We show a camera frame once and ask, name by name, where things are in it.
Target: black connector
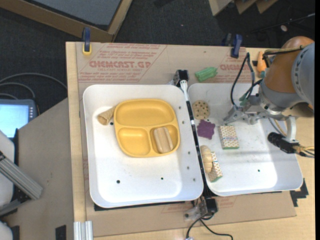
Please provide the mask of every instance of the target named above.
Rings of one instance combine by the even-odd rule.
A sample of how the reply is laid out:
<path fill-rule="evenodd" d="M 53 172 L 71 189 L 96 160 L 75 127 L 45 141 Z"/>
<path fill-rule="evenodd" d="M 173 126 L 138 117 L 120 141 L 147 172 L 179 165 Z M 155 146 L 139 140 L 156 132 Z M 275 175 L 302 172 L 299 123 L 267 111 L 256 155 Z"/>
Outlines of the black connector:
<path fill-rule="evenodd" d="M 188 70 L 178 69 L 175 72 L 174 77 L 173 77 L 173 83 L 176 87 L 180 87 L 181 80 L 186 80 L 188 82 L 188 80 L 189 80 Z"/>
<path fill-rule="evenodd" d="M 205 203 L 209 214 L 216 214 L 218 212 L 218 205 L 216 199 L 206 198 Z"/>
<path fill-rule="evenodd" d="M 268 141 L 288 154 L 294 154 L 296 150 L 293 147 L 299 146 L 299 142 L 290 143 L 281 134 L 275 132 L 268 135 Z"/>

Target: monitor screen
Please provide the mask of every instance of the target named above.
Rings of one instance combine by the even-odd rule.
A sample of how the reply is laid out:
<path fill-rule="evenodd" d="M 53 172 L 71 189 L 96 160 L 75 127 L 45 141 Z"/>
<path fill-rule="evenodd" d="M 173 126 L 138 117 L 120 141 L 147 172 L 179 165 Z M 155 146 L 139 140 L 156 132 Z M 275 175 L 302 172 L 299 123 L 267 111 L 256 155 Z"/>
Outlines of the monitor screen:
<path fill-rule="evenodd" d="M 0 104 L 0 130 L 8 137 L 15 136 L 29 122 L 29 106 L 24 104 Z"/>

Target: tablet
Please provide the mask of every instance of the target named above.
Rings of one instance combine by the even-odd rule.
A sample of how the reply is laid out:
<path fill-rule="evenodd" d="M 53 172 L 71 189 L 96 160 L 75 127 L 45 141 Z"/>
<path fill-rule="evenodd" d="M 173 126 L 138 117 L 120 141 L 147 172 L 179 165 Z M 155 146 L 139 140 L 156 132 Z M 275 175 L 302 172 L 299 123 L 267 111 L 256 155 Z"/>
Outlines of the tablet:
<path fill-rule="evenodd" d="M 37 105 L 32 99 L 0 99 L 0 130 L 10 139 L 16 129 L 37 117 Z"/>

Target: cardboard sheet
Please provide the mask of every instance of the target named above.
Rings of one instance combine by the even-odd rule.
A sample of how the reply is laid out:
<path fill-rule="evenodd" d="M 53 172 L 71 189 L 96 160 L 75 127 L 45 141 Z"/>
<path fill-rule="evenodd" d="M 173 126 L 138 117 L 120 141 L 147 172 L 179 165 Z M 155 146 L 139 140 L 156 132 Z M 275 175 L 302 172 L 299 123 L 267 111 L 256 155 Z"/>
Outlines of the cardboard sheet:
<path fill-rule="evenodd" d="M 93 222 L 95 237 L 186 228 L 190 223 L 184 221 L 184 212 L 192 208 L 192 204 L 183 202 L 95 211 L 89 193 L 83 91 L 93 84 L 167 84 L 176 70 L 188 70 L 188 84 L 191 85 L 198 83 L 195 72 L 207 67 L 218 68 L 218 74 L 203 83 L 232 83 L 247 50 L 242 47 L 238 59 L 232 58 L 230 52 L 230 47 L 215 46 L 92 43 L 91 56 L 85 56 L 82 44 L 76 43 L 85 207 L 87 220 Z M 238 82 L 248 83 L 250 80 L 246 66 Z M 217 197 L 216 201 L 219 212 L 215 219 L 208 221 L 209 225 L 296 215 L 289 192 Z"/>

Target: white tray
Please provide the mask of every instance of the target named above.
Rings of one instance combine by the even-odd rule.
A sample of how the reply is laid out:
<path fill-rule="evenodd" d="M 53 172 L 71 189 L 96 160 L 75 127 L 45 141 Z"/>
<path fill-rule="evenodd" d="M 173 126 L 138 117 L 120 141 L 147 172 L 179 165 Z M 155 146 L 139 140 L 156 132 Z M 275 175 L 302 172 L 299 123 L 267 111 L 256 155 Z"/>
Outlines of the white tray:
<path fill-rule="evenodd" d="M 245 83 L 235 86 L 236 103 L 249 87 L 250 84 Z M 208 187 L 219 196 L 298 189 L 303 183 L 303 176 L 296 155 L 280 151 L 269 143 L 267 136 L 275 129 L 268 119 L 259 120 L 254 125 L 244 121 L 230 123 L 236 127 L 240 148 L 222 149 L 218 126 L 224 125 L 223 118 L 232 107 L 231 88 L 230 83 L 196 83 L 188 89 L 191 104 L 197 100 L 207 102 L 210 108 L 209 121 L 216 124 L 211 140 L 198 137 L 200 146 L 206 145 L 216 153 L 223 173 L 216 182 L 210 182 L 207 178 Z"/>
<path fill-rule="evenodd" d="M 97 115 L 131 99 L 162 99 L 175 111 L 179 148 L 159 157 L 123 153 L 114 125 L 101 125 Z M 196 200 L 203 192 L 197 150 L 183 92 L 172 85 L 89 86 L 83 93 L 88 149 L 89 188 L 94 203 L 116 208 Z"/>

